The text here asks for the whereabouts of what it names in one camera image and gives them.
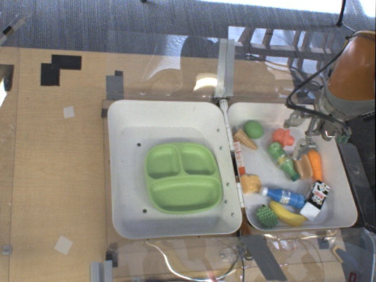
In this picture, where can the white plastic tray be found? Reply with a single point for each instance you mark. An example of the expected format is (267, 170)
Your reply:
(126, 187)
(258, 163)

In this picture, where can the sausage in bread bun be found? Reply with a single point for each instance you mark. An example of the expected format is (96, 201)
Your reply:
(304, 167)

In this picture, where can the yellow banana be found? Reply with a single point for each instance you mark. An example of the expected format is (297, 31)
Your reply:
(286, 215)

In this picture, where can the orange red toy shape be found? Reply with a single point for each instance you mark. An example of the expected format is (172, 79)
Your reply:
(282, 137)

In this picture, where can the black and white carton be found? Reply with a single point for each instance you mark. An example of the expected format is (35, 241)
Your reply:
(317, 197)

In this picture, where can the orange carrot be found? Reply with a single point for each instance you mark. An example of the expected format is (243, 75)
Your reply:
(315, 164)

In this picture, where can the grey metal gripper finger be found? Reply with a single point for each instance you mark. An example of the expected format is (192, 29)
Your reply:
(312, 145)
(301, 151)

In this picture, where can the green grapes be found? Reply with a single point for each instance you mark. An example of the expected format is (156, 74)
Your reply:
(266, 216)

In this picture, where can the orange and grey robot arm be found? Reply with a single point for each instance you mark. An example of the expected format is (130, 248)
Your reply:
(352, 69)

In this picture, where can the blue plastic bottle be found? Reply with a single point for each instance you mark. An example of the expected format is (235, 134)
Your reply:
(286, 198)

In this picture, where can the tan ice cream cone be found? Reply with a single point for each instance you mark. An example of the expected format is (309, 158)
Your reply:
(245, 140)

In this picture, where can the orange and white packet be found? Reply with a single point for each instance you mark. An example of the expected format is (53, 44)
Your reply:
(239, 157)

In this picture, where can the green plastic bottle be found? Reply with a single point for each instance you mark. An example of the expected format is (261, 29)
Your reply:
(282, 159)

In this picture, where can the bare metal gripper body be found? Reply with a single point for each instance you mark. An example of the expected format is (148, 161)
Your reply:
(312, 128)

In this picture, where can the green divided plate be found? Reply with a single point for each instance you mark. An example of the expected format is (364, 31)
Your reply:
(185, 192)

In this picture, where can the tan bread piece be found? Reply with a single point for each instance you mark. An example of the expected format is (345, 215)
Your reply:
(250, 184)

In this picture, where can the green round fruit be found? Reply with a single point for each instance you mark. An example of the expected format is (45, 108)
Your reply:
(253, 129)

